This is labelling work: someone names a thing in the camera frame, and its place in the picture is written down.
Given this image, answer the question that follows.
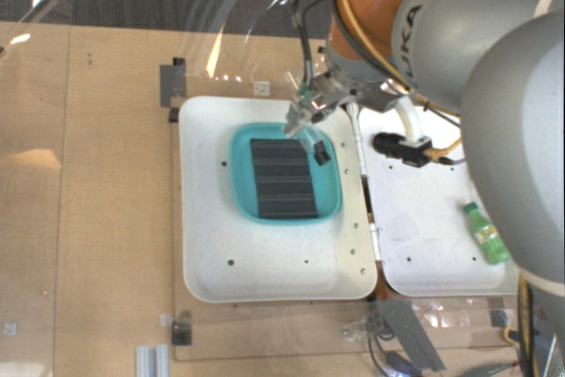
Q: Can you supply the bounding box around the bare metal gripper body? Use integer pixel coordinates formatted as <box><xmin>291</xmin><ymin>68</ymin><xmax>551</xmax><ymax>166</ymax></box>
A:
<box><xmin>287</xmin><ymin>70</ymin><xmax>359</xmax><ymax>124</ymax></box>

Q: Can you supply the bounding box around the thin black and white rod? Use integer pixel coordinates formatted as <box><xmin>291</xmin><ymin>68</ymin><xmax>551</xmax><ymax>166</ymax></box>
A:
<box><xmin>346</xmin><ymin>101</ymin><xmax>385</xmax><ymax>267</ymax></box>

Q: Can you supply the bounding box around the blue plate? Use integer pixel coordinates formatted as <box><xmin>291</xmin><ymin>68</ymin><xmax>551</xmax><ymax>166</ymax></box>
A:
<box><xmin>229</xmin><ymin>122</ymin><xmax>343</xmax><ymax>226</ymax></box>

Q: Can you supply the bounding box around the white plastic tray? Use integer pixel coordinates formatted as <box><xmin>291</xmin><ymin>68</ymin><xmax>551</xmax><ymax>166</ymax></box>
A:
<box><xmin>177</xmin><ymin>95</ymin><xmax>380</xmax><ymax>305</ymax></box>
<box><xmin>357</xmin><ymin>101</ymin><xmax>522</xmax><ymax>298</ymax></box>

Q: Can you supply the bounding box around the green plastic bottle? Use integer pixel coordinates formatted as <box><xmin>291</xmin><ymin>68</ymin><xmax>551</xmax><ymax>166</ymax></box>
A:
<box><xmin>462</xmin><ymin>201</ymin><xmax>512</xmax><ymax>266</ymax></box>

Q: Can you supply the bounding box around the black cylinder on white bracket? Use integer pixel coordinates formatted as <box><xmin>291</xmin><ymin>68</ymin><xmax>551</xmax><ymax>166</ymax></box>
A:
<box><xmin>373</xmin><ymin>96</ymin><xmax>433</xmax><ymax>169</ymax></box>

